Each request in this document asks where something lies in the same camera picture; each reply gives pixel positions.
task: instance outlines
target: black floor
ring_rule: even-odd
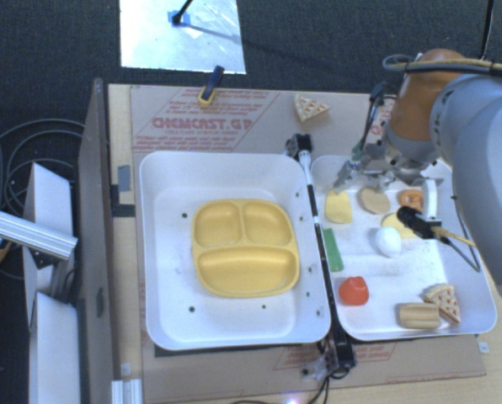
[[[399,78],[383,57],[448,47],[477,57],[487,0],[237,0],[247,75],[226,75],[223,87],[368,93]],[[193,72],[120,67],[119,0],[0,0],[0,134],[39,119],[83,121],[95,77],[106,82],[203,85]],[[502,0],[496,0],[490,60],[502,62]],[[6,162],[47,123],[3,139]],[[12,169],[33,158],[74,163],[77,141],[53,134],[30,142]],[[51,163],[66,178],[73,171]],[[17,173],[15,190],[28,173]],[[12,201],[18,210],[20,206]],[[21,274],[12,255],[4,271]],[[0,403],[27,402],[28,332],[22,283],[0,271]]]

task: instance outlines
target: white tray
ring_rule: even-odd
[[[331,318],[301,166],[273,154],[158,151],[139,170],[137,232],[145,264],[147,330],[169,350],[313,343]],[[215,199],[276,202],[291,219],[301,276],[287,292],[223,298],[198,280],[191,252],[195,211]]]
[[[403,250],[397,258],[379,254],[373,240],[383,215],[373,215],[360,207],[357,192],[367,185],[360,178],[347,193],[353,212],[351,224],[335,224],[323,212],[326,194],[333,187],[337,172],[348,157],[322,156],[312,165],[320,221],[323,228],[334,230],[344,269],[331,273],[337,312],[345,331],[362,341],[400,338],[421,338],[440,335],[475,334],[487,332],[496,322],[496,307],[483,270],[477,273],[451,247],[436,240],[403,239]],[[451,172],[437,163],[425,171],[429,178],[443,178],[438,185],[437,217],[442,226],[457,235],[462,229],[451,199]],[[403,183],[390,185],[386,195],[390,200],[389,213],[397,211],[397,193],[407,189]],[[456,242],[469,257],[467,246]],[[339,285],[348,277],[361,275],[367,282],[370,298],[364,306],[347,306],[338,295]],[[406,302],[422,302],[424,289],[433,284],[450,283],[456,288],[462,322],[452,326],[442,321],[432,330],[405,329],[398,322],[398,306]]]

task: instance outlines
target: orange toy food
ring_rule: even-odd
[[[339,286],[339,296],[348,306],[363,306],[369,300],[369,289],[363,277],[349,277]]]
[[[423,210],[423,193],[421,190],[408,189],[399,194],[399,204],[409,206],[416,210]]]

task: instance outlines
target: green block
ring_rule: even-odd
[[[334,231],[332,229],[324,229],[322,233],[324,245],[326,246],[329,270],[333,273],[342,271],[344,268],[343,259],[337,247],[337,242],[335,242]]]

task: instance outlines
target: toy food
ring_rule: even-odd
[[[389,211],[389,199],[373,187],[364,187],[360,190],[360,201],[363,207],[373,214],[386,214]]]
[[[333,223],[352,223],[352,208],[346,192],[335,193],[329,190],[324,205],[326,218]]]
[[[294,96],[294,107],[296,108],[296,113],[302,123],[326,112],[329,109],[327,104],[321,104],[320,102],[311,100],[310,98],[304,98],[299,93]]]
[[[409,206],[418,211],[423,210],[423,192],[416,189],[403,190],[399,193],[399,204]]]
[[[399,320],[402,327],[409,329],[435,329],[441,324],[438,307],[426,302],[402,304]]]
[[[369,300],[369,289],[363,277],[349,277],[339,287],[339,297],[347,306],[363,306]]]
[[[381,227],[375,235],[376,248],[388,258],[395,258],[401,253],[403,241],[401,235],[393,227]]]
[[[441,315],[458,324],[461,322],[461,312],[455,295],[455,287],[451,284],[438,284],[431,287],[423,296],[425,302],[438,306]]]
[[[381,223],[382,227],[390,226],[394,229],[397,229],[401,238],[416,238],[416,234],[412,229],[406,227],[399,219],[397,218],[396,213],[388,214],[382,219]]]

